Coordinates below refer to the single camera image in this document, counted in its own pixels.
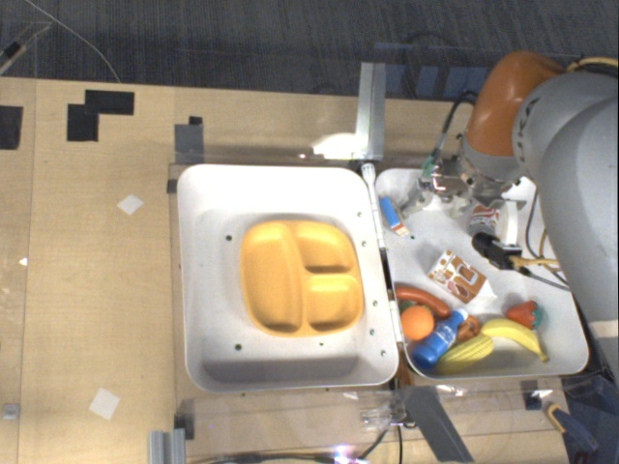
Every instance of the blue plastic bottle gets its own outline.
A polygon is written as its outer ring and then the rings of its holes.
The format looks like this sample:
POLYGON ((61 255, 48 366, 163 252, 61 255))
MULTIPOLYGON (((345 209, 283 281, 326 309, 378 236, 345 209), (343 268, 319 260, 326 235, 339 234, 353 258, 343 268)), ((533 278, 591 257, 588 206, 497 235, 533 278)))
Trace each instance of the blue plastic bottle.
POLYGON ((413 349, 413 362, 421 369, 431 369, 456 341, 457 327, 468 317, 466 310, 452 311, 446 320, 436 323, 433 332, 413 349))

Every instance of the yellow divided tray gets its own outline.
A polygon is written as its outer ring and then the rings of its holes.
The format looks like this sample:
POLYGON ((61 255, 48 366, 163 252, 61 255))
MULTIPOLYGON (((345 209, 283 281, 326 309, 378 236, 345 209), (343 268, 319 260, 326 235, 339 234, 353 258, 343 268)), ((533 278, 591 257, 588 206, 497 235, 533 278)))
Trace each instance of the yellow divided tray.
POLYGON ((252 227, 241 243, 241 288, 253 323, 273 335, 334 334, 357 323, 364 308, 352 243, 316 221, 252 227))

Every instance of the gray carpet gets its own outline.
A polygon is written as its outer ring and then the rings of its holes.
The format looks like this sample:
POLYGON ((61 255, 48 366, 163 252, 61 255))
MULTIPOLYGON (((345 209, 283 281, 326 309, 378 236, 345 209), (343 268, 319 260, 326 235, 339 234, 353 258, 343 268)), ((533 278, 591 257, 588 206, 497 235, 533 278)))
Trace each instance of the gray carpet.
MULTIPOLYGON (((476 89, 505 53, 617 56, 619 0, 33 0, 95 44, 128 83, 356 94, 384 61, 396 97, 476 89)), ((32 21, 0 0, 0 47, 32 21)), ((54 24, 8 75, 114 80, 54 24)))

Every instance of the white sink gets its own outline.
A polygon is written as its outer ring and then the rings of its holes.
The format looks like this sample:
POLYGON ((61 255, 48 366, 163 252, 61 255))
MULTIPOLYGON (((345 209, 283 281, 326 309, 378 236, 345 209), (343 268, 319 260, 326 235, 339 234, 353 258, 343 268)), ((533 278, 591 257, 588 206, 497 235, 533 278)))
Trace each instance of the white sink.
POLYGON ((374 222, 364 181, 350 170, 196 165, 178 184, 187 370, 202 389, 246 392, 375 386, 398 367, 374 222), (351 240, 364 312, 339 333, 282 337, 258 329, 241 290, 240 246, 269 220, 334 225, 351 240))

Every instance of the plastic container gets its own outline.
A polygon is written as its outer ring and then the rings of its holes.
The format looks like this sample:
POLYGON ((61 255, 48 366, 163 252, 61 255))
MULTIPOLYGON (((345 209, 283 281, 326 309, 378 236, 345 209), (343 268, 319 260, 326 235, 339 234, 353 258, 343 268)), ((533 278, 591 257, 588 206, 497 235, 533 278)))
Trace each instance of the plastic container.
POLYGON ((413 348, 413 362, 421 369, 433 368, 456 341, 457 327, 466 318, 466 310, 458 308, 449 318, 439 321, 434 331, 413 348))
POLYGON ((311 336, 352 327, 364 310, 350 239, 318 221, 258 223, 241 244, 247 314, 267 334, 311 336))
POLYGON ((496 237, 496 226, 499 221, 500 211, 497 208, 489 208, 484 205, 476 205, 473 208, 473 216, 469 221, 467 233, 473 237, 475 234, 485 232, 496 237))
MULTIPOLYGON (((414 181, 422 175, 423 171, 419 169, 385 170, 376 178, 376 193, 378 197, 390 197, 394 204, 401 206, 406 202, 407 192, 414 181)), ((522 178, 519 186, 504 194, 506 201, 528 202, 522 210, 516 211, 519 243, 525 241, 528 210, 534 193, 533 183, 522 178)), ((436 369, 419 367, 420 374, 436 383, 445 383, 455 379, 473 381, 513 377, 542 378, 581 371, 587 364, 589 347, 572 295, 538 280, 495 268, 471 246, 471 237, 466 232, 470 214, 453 218, 451 210, 450 204, 440 198, 433 198, 423 211, 416 212, 406 220, 406 224, 414 229, 415 240, 403 240, 392 232, 385 233, 385 247, 390 251, 392 281, 414 284, 415 287, 436 296, 451 310, 463 307, 459 299, 427 276, 434 259, 442 250, 450 249, 486 276, 487 282, 491 284, 493 296, 478 295, 466 305, 469 314, 478 318, 482 324, 505 316, 505 311, 510 307, 524 301, 532 300, 538 303, 544 311, 544 319, 536 332, 549 360, 542 362, 508 338, 494 338, 492 354, 477 362, 471 369, 457 374, 442 374, 436 369)), ((530 240, 538 242, 543 231, 542 216, 536 212, 530 226, 530 240)), ((553 279, 544 268, 539 267, 537 273, 553 279)), ((409 358, 411 354, 412 346, 408 350, 409 358)))

